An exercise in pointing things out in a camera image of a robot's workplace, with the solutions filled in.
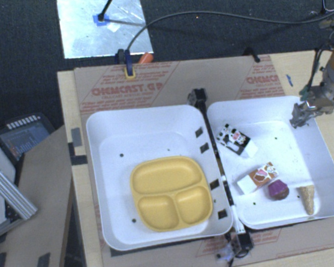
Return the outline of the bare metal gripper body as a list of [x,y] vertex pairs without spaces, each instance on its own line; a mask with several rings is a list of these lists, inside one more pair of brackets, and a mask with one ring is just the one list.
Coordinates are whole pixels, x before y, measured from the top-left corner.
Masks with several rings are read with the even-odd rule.
[[315,116],[334,111],[334,84],[312,86],[304,100],[305,110]]

